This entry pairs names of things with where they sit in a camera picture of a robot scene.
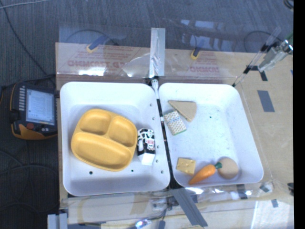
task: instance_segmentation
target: table surface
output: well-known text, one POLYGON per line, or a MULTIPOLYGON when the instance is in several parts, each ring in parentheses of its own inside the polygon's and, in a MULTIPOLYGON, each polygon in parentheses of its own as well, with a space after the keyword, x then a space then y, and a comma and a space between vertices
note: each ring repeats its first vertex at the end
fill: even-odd
MULTIPOLYGON (((69 71, 61 72, 62 66, 67 65, 69 53, 68 59, 71 59, 73 55, 79 53, 77 52, 79 48, 78 44, 56 44, 57 90, 69 81, 111 79, 111 76, 96 78, 69 74, 69 71)), ((145 59, 145 55, 149 53, 147 48, 135 50, 137 53, 132 58, 145 59)), ((204 82, 221 79, 221 83, 232 85, 255 56, 254 53, 201 52, 197 65, 194 65, 194 62, 189 60, 189 55, 188 50, 166 50, 165 69, 170 68, 167 74, 170 75, 168 80, 176 78, 184 81, 188 77, 198 80, 199 76, 204 82)), ((258 71, 250 71, 244 81, 235 88, 241 95, 264 166, 265 183, 263 184, 272 192, 257 193, 257 191, 261 192, 261 189, 253 189, 253 186, 247 189, 246 186, 245 190, 250 193, 248 199, 241 199, 230 190, 219 192, 216 196, 215 193, 213 196, 210 196, 210 193, 199 196, 196 204, 209 228, 270 228, 271 225, 276 228, 293 228, 294 226, 294 197, 288 187, 288 183, 294 182, 293 56, 288 55, 278 62, 275 68, 265 72, 265 76, 267 81, 262 80, 258 71), (271 106, 274 111, 266 108, 264 102, 266 100, 260 93, 269 95, 271 100, 268 102, 269 108, 271 106)), ((135 79, 140 82, 144 78, 135 77, 135 79)), ((165 207, 166 216, 162 217, 166 204, 162 199, 167 197, 166 193, 69 198, 62 183, 60 99, 58 99, 58 126, 60 202, 61 208, 69 211, 69 224, 106 221, 107 223, 101 224, 101 228, 130 228, 140 219, 149 218, 151 224, 146 228, 157 228, 161 219, 165 221, 166 228, 200 228, 190 224, 180 206, 167 209, 165 207)))

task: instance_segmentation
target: brown round object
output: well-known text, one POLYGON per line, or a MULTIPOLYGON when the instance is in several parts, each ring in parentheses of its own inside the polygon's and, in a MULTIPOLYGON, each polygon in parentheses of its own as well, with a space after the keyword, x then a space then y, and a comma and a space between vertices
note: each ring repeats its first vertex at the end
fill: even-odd
POLYGON ((218 173, 225 179, 232 179, 238 173, 238 166, 231 158, 222 158, 219 160, 222 164, 222 168, 217 169, 218 173))

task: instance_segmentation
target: dark gray fabric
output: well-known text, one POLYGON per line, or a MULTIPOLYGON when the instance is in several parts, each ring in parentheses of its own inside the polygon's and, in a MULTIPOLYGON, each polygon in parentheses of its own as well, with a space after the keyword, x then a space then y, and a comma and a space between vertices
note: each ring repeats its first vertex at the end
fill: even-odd
MULTIPOLYGON (((36 0, 1 1, 10 5, 36 0)), ((106 26, 125 32, 111 35, 119 45, 149 47, 147 31, 163 27, 166 48, 192 49, 203 40, 204 50, 224 52, 258 52, 276 26, 282 29, 279 39, 293 30, 293 12, 283 0, 52 0, 6 11, 20 40, 47 74, 55 73, 55 43, 78 30, 87 31, 69 42, 90 41, 99 34, 90 30, 106 26)), ((43 77, 43 71, 25 52, 0 9, 0 85, 43 77)), ((50 81, 41 83, 52 87, 50 81)), ((25 142, 12 135, 10 93, 11 87, 4 90, 0 105, 0 150, 23 165, 58 171, 57 138, 25 142)), ((57 212, 52 207, 58 202, 58 177, 32 167, 27 169, 28 178, 24 169, 10 169, 18 166, 0 153, 0 228, 46 228, 46 215, 57 212)))

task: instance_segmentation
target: carrot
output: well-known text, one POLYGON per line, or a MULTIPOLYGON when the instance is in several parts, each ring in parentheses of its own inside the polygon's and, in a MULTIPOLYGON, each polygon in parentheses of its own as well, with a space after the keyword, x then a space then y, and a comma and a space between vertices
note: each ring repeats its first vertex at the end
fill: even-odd
POLYGON ((201 170, 199 170, 195 174, 195 176, 193 176, 193 178, 189 181, 189 184, 190 185, 195 184, 197 182, 200 182, 200 181, 214 175, 216 172, 216 169, 219 169, 221 167, 222 167, 222 164, 220 162, 218 162, 216 165, 209 164, 209 165, 203 167, 201 170))

